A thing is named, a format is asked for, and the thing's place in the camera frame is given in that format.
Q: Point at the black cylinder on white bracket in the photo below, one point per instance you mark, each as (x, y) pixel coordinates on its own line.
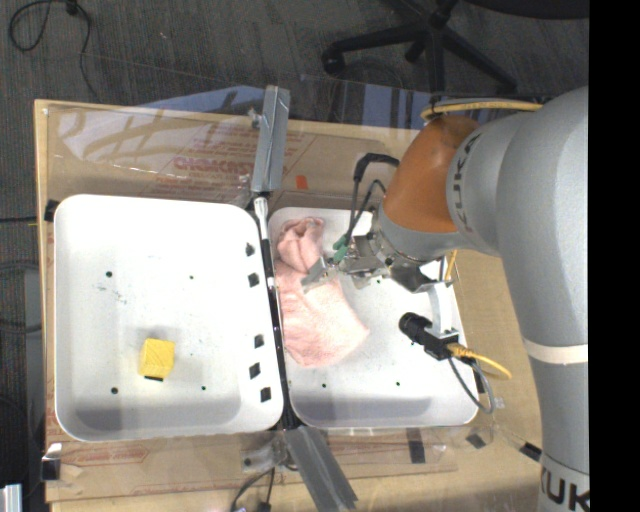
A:
(419, 327)

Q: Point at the pink cloth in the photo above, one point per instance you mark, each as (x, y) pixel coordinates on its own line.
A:
(315, 320)

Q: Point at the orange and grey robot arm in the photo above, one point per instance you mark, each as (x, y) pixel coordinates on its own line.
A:
(540, 210)

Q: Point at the yellow cube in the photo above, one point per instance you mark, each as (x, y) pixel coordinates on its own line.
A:
(157, 357)

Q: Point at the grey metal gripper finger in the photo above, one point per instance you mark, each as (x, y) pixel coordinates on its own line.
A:
(362, 282)
(316, 274)

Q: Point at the brown cardboard board red print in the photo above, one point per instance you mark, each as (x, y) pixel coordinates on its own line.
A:
(150, 150)

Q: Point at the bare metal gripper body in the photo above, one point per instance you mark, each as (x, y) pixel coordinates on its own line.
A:
(369, 259)

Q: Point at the white plastic tray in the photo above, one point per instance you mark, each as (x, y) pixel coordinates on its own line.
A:
(150, 280)
(390, 360)

